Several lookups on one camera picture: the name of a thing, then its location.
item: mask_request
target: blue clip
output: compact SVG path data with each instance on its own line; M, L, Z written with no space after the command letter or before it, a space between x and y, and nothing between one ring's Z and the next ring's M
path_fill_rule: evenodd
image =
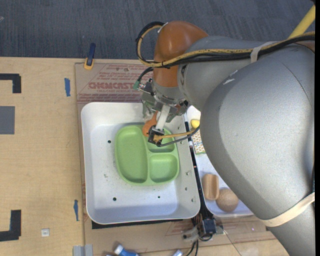
M95 50L96 50L96 44L94 42L92 42L90 44L90 50L89 50L88 57L85 59L85 62L84 62L84 68L86 70L92 70L92 68L94 67Z

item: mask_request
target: black tape marking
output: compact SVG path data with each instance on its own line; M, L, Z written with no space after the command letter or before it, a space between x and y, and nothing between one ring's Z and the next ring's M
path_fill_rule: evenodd
M0 242L19 240L21 236L21 210L11 210L10 229L0 231Z
M12 93L21 93L21 76L19 74L0 74L0 80L12 81Z

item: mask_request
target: yellow object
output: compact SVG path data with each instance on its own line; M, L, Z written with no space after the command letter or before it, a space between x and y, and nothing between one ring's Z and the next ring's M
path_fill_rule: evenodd
M85 58L84 68L85 68L86 70L92 70L92 68L94 67L95 60L94 60L94 59L92 60L91 66L88 66L88 65L87 65L87 62L88 62L88 58Z
M192 119L191 120L191 126L192 126L193 129L198 128L199 125L200 125L200 121L199 120L197 120L197 119Z
M304 16L304 18L300 21L298 26L296 26L296 28L288 37L288 39L302 35L309 28L312 22L314 22L315 19L316 19L316 6L313 5L311 9L307 12L307 14Z

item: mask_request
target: wooden table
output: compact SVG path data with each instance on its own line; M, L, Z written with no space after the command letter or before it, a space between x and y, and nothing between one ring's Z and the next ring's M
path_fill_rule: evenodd
M0 57L0 73L19 74L22 90L13 93L12 81L0 80L0 106L15 107L14 134L0 134L1 232L10 229L11 211L21 210L21 236L18 240L1 241L1 255L68 256L72 255L73 246L86 244L74 67L75 63L83 61ZM70 96L66 94L65 79L70 80ZM233 231L236 231L238 226L243 226L238 225L240 222L250 226L257 221L254 217L233 219L226 222L226 227L229 225L231 230L235 225ZM49 236L42 236L42 229L49 229ZM226 244L201 244L198 255L288 255L269 231L265 231L268 237L265 240L257 240L256 233L247 232L252 241L245 242L233 239L242 229L239 230L238 233L230 231L225 237ZM94 255L104 254L95 252L95 247L93 242ZM173 250L141 255L172 254Z

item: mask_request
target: small sticker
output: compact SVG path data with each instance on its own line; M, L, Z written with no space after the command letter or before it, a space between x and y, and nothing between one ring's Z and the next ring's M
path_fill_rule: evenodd
M48 237L48 236L50 236L50 228L43 228L43 229L41 229L41 236L42 236L42 237Z

